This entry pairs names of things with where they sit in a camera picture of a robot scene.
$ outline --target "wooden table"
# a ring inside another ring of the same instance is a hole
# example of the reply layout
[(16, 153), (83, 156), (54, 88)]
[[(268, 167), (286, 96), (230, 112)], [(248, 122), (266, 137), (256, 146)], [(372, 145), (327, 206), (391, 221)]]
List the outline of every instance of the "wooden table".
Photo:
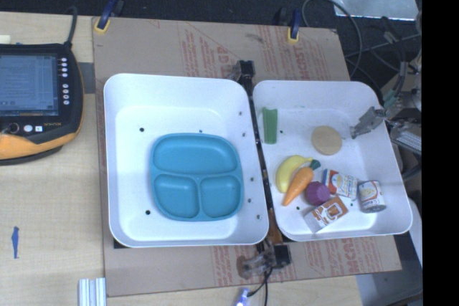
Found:
[[(90, 16), (79, 16), (73, 51), (93, 62)], [(11, 43), (61, 43), (70, 16), (0, 12)], [(19, 228), (18, 258), (11, 236)], [(77, 139), (38, 161), (0, 166), (0, 305), (78, 305), (82, 278), (104, 277), (95, 96), (85, 95)], [(109, 297), (107, 305), (232, 305), (239, 287)], [(264, 290), (250, 299), (263, 305)], [(354, 276), (269, 284), (269, 305), (361, 305)]]

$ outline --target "blue divided plate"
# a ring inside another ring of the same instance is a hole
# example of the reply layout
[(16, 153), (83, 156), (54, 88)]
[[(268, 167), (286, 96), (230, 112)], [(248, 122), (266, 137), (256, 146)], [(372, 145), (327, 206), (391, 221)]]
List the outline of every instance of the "blue divided plate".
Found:
[(242, 169), (226, 139), (203, 133), (161, 136), (150, 155), (150, 181), (159, 210), (181, 221), (216, 221), (242, 205)]

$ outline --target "cardboard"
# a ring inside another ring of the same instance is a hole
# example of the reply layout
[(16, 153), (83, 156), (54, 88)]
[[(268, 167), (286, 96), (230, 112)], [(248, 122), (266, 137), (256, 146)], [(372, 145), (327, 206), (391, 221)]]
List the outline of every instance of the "cardboard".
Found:
[[(228, 77), (238, 60), (253, 60), (261, 80), (349, 80), (337, 34), (301, 28), (152, 19), (111, 19), (93, 32), (105, 279), (109, 297), (258, 284), (244, 279), (237, 261), (255, 246), (129, 249), (117, 246), (108, 226), (103, 86), (117, 73)], [(400, 270), (393, 236), (288, 243), (292, 264), (270, 282)]]

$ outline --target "toy banana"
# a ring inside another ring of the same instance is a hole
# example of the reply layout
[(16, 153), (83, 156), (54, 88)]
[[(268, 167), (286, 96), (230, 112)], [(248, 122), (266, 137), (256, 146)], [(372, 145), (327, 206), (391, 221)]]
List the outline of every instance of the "toy banana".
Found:
[(285, 193), (290, 185), (290, 178), (293, 172), (304, 163), (311, 162), (312, 160), (312, 157), (306, 158), (298, 154), (286, 158), (275, 173), (275, 184), (279, 191)]

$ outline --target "round wooden disc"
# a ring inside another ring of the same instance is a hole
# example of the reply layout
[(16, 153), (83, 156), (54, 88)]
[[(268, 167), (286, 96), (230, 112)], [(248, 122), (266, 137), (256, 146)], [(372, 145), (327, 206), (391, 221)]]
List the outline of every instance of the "round wooden disc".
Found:
[(312, 141), (314, 148), (326, 156), (338, 153), (343, 145), (339, 133), (331, 126), (318, 126), (313, 131)]

